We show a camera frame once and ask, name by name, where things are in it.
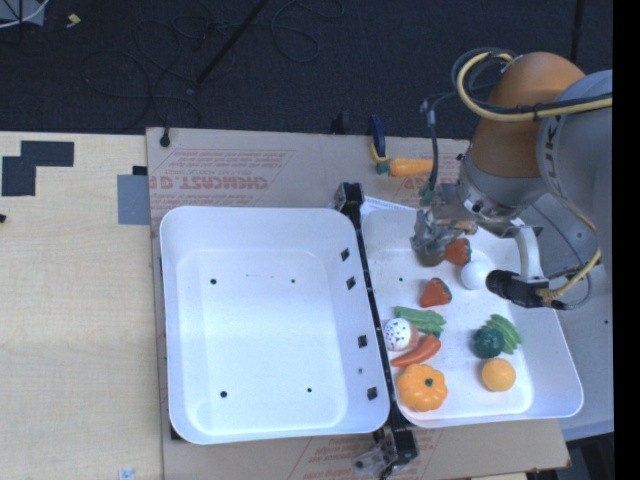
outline light wood surface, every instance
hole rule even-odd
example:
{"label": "light wood surface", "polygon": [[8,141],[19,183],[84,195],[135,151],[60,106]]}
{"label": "light wood surface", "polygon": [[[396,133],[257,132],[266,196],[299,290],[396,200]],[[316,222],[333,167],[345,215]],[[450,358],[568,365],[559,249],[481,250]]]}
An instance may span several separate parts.
{"label": "light wood surface", "polygon": [[0,477],[162,478],[149,226],[118,224],[117,177],[143,136],[1,133],[75,142],[36,195],[0,197]]}

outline white ball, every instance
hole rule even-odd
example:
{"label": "white ball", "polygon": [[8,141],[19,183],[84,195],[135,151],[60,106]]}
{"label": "white ball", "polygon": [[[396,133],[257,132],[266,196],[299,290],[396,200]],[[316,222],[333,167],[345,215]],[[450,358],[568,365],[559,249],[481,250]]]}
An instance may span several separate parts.
{"label": "white ball", "polygon": [[470,261],[460,272],[462,284],[469,290],[480,290],[486,287],[485,280],[491,272],[489,264],[485,261]]}

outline green vegetable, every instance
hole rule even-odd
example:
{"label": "green vegetable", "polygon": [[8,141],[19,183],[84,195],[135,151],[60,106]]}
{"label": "green vegetable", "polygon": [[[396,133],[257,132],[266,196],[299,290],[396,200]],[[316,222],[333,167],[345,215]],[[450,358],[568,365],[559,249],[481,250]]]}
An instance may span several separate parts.
{"label": "green vegetable", "polygon": [[518,348],[518,344],[522,343],[522,338],[520,338],[520,334],[518,334],[515,326],[502,315],[491,315],[491,319],[487,320],[485,326],[491,329],[497,329],[502,333],[504,337],[503,351],[507,354],[513,354],[513,351]]}
{"label": "green vegetable", "polygon": [[473,351],[480,359],[490,359],[502,352],[505,341],[502,333],[486,325],[473,335]]}
{"label": "green vegetable", "polygon": [[404,306],[395,307],[396,317],[409,320],[419,331],[440,336],[442,326],[447,323],[442,315],[432,309],[412,309]]}

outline white tray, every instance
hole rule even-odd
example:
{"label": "white tray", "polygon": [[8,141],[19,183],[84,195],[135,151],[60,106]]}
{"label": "white tray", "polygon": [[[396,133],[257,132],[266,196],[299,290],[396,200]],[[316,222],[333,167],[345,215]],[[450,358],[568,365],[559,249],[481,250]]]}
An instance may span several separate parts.
{"label": "white tray", "polygon": [[[422,266],[409,243],[415,211],[378,210],[368,214],[362,234],[380,320],[394,317],[394,307],[421,309],[424,283],[440,277],[453,294],[449,304],[434,306],[447,323],[440,351],[427,361],[444,373],[449,394],[437,410],[416,412],[399,404],[412,423],[427,428],[534,418],[562,418],[582,407],[583,392],[556,311],[526,309],[489,292],[468,290],[460,281],[462,267],[443,262]],[[515,240],[499,239],[480,229],[468,236],[472,260],[484,259],[493,269],[519,272]],[[471,350],[472,335],[492,313],[509,318],[522,337],[513,355],[502,354],[516,369],[516,383],[508,391],[491,392],[480,380],[478,359]],[[402,352],[389,352],[389,359]],[[401,368],[392,368],[394,382]]]}
{"label": "white tray", "polygon": [[162,220],[160,244],[169,414],[184,439],[364,433],[384,424],[388,391],[347,217],[180,207]]}

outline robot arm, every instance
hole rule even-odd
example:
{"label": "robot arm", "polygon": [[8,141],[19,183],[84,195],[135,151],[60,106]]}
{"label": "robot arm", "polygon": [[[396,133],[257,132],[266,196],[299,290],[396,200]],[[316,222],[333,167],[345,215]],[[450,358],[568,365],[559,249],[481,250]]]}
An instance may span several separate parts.
{"label": "robot arm", "polygon": [[[469,96],[465,77],[488,59],[506,67],[482,103]],[[558,293],[536,263],[540,230],[519,218],[549,192],[596,233],[611,282],[611,70],[587,76],[551,53],[486,51],[468,59],[455,82],[481,119],[458,183],[439,185],[430,208],[418,211],[411,245],[422,262],[440,263],[447,243],[480,226],[516,239],[521,255],[521,273],[494,271],[489,289],[525,307],[555,307]],[[585,268],[598,258],[599,251]]]}

